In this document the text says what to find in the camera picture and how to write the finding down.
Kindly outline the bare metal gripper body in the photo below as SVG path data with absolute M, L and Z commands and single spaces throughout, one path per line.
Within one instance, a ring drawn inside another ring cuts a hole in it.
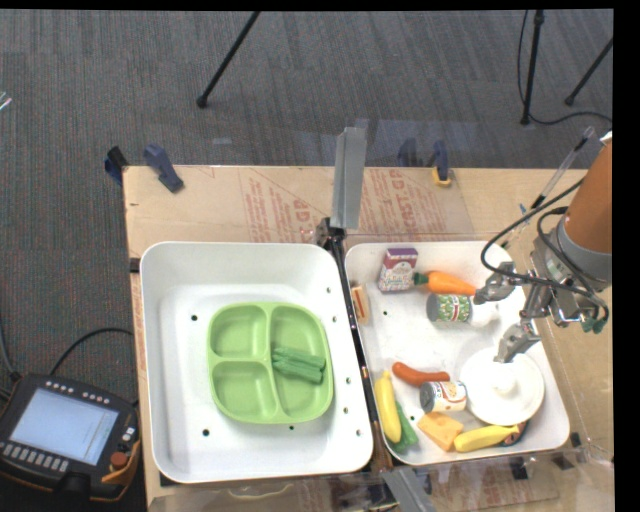
M 549 316 L 566 327 L 606 325 L 606 255 L 574 243 L 566 234 L 540 234 L 531 253 L 531 287 L 520 316 L 524 320 Z

